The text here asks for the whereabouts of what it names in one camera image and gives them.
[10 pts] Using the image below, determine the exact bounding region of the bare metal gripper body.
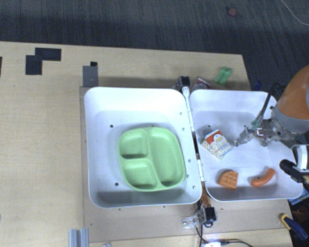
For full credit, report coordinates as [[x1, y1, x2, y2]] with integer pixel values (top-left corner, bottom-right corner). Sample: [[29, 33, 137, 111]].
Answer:
[[254, 118, 297, 146]]

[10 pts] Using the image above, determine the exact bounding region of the white plastic tray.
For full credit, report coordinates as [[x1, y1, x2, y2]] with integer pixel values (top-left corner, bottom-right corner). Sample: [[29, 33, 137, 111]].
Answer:
[[189, 89, 305, 203], [83, 86, 203, 209]]

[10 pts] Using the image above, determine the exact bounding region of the white and orange carton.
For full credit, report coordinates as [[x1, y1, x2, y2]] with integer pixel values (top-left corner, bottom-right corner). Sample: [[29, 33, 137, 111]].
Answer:
[[200, 129, 233, 161]]

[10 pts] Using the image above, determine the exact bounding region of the orange sausage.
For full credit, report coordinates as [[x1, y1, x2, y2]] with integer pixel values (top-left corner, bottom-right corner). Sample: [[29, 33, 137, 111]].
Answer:
[[250, 167, 276, 188]]

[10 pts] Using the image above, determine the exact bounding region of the orange waffle biscuit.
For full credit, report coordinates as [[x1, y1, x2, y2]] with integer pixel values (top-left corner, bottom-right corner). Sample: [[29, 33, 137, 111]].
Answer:
[[217, 170, 239, 190]]

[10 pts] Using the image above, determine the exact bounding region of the thin black and white rod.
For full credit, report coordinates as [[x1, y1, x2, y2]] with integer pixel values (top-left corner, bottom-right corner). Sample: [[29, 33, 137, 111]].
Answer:
[[181, 85, 212, 208]]

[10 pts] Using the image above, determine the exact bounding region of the green ribbed toy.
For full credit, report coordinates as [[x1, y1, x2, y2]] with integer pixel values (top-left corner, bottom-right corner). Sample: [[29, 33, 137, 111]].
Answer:
[[214, 66, 233, 85]]

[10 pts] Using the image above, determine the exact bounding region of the red and white packet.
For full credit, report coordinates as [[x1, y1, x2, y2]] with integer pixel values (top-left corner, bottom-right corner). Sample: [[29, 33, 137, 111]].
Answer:
[[192, 77, 212, 91]]

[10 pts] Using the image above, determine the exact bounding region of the green divided plate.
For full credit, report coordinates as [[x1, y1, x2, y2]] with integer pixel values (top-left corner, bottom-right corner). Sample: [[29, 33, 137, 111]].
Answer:
[[117, 127, 187, 192]]

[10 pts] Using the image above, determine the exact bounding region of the black cylinder on white bracket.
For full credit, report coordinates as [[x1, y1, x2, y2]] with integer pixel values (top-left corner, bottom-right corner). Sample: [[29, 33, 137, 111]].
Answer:
[[279, 144, 309, 184]]

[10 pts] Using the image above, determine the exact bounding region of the black block with thin wires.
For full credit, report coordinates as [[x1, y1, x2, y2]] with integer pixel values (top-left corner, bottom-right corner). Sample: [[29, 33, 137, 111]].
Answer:
[[178, 75, 192, 89], [204, 206, 218, 225]]

